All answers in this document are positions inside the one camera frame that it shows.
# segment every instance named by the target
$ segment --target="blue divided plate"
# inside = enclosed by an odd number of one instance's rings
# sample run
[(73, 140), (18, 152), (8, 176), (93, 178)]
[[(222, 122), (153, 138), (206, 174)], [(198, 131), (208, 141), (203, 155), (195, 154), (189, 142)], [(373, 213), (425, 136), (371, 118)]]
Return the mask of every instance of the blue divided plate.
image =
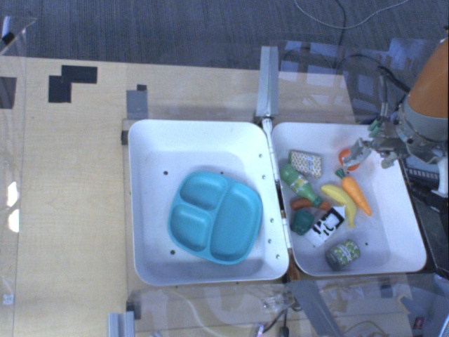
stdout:
[(250, 253), (262, 219), (256, 191), (232, 178), (198, 171), (177, 190), (168, 219), (170, 238), (184, 250), (223, 265)]

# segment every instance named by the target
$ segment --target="transparent plastic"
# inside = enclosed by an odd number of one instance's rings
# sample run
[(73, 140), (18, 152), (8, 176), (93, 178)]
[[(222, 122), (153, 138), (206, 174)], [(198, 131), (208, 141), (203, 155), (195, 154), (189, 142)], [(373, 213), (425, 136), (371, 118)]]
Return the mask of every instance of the transparent plastic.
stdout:
[(25, 131), (25, 31), (33, 20), (0, 17), (0, 335), (13, 333)]

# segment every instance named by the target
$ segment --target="green can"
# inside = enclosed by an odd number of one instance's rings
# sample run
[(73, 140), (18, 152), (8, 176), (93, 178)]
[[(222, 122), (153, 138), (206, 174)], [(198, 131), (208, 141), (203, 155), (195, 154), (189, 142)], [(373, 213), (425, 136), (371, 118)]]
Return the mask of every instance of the green can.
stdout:
[(326, 251), (326, 261), (334, 271), (340, 271), (360, 257), (360, 249), (351, 239)]

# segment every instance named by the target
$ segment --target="gray floor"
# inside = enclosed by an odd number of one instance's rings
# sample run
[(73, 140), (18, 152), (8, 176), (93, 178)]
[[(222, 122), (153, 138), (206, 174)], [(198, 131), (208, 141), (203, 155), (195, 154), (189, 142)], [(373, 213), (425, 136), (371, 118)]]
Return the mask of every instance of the gray floor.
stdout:
[[(333, 0), (298, 0), (343, 23)], [(339, 0), (352, 25), (402, 0)], [(391, 40), (446, 36), (449, 0), (412, 0), (347, 30), (342, 45), (387, 51)], [(28, 55), (257, 69), (260, 47), (279, 41), (338, 44), (341, 30), (314, 22), (293, 0), (0, 0), (0, 16), (34, 17)]]

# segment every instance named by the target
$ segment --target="banana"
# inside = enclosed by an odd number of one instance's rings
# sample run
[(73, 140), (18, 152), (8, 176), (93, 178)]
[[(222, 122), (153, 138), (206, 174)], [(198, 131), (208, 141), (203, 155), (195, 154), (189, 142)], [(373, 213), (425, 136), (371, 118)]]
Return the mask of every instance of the banana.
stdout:
[(321, 186), (321, 191), (334, 199), (341, 205), (344, 205), (344, 214), (348, 220), (350, 227), (354, 226), (354, 216), (357, 212), (357, 206), (352, 200), (352, 198), (341, 188), (336, 185), (323, 185)]

